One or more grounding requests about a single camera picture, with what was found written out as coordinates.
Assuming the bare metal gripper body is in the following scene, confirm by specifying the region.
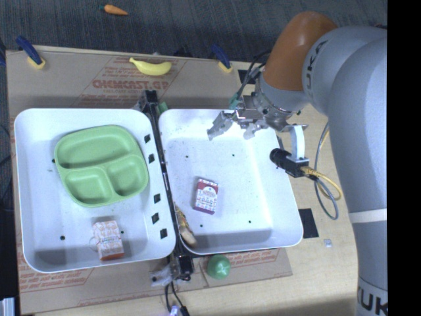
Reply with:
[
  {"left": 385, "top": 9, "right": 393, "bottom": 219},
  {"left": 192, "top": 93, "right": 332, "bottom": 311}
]
[{"left": 234, "top": 92, "right": 300, "bottom": 133}]

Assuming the white plastic tray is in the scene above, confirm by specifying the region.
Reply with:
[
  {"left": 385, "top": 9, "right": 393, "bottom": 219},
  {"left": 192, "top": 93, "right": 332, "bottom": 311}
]
[
  {"left": 157, "top": 108, "right": 304, "bottom": 256},
  {"left": 13, "top": 107, "right": 176, "bottom": 274}
]

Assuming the red and white carton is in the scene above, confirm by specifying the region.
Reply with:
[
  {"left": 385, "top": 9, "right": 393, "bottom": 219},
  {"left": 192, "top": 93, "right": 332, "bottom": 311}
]
[{"left": 192, "top": 178, "right": 220, "bottom": 216}]

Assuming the thin black and white rod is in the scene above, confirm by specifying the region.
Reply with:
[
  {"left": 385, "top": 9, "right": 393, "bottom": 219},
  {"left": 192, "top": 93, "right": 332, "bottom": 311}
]
[{"left": 148, "top": 101, "right": 186, "bottom": 259}]

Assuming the yellow banana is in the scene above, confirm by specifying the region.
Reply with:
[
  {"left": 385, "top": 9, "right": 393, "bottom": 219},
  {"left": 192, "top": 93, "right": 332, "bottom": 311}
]
[{"left": 128, "top": 57, "right": 173, "bottom": 76}]

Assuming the tan toy hot dog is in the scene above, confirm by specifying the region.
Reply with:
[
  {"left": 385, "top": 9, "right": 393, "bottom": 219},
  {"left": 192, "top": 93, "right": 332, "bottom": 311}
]
[{"left": 173, "top": 203, "right": 198, "bottom": 247}]

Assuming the brown cardboard board, red print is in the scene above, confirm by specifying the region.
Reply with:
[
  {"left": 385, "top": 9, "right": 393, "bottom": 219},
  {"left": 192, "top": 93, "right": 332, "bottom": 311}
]
[{"left": 5, "top": 44, "right": 294, "bottom": 315}]

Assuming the green divided plate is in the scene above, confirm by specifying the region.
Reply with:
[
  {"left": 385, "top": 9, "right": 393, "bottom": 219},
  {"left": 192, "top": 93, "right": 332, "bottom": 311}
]
[{"left": 53, "top": 124, "right": 150, "bottom": 208}]

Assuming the green round toy fruit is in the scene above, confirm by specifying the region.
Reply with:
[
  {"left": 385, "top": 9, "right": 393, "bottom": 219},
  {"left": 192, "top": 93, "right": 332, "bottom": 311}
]
[{"left": 206, "top": 254, "right": 232, "bottom": 280}]

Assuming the orange carrot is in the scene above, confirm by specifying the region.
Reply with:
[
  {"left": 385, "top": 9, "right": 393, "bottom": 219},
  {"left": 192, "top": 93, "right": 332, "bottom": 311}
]
[{"left": 99, "top": 4, "right": 129, "bottom": 16}]

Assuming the orange and white carton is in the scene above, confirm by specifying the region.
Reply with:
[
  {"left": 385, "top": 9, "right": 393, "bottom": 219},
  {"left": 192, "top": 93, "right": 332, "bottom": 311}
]
[{"left": 91, "top": 220, "right": 126, "bottom": 262}]

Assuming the black cylinder on white bracket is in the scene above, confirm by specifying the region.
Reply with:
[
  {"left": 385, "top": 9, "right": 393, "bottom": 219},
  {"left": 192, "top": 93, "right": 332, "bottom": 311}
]
[{"left": 269, "top": 124, "right": 310, "bottom": 178}]

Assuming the black block with thin wires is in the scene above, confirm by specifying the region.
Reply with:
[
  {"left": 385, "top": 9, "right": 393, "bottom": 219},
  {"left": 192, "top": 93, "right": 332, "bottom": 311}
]
[
  {"left": 150, "top": 254, "right": 195, "bottom": 288},
  {"left": 137, "top": 90, "right": 165, "bottom": 115}
]

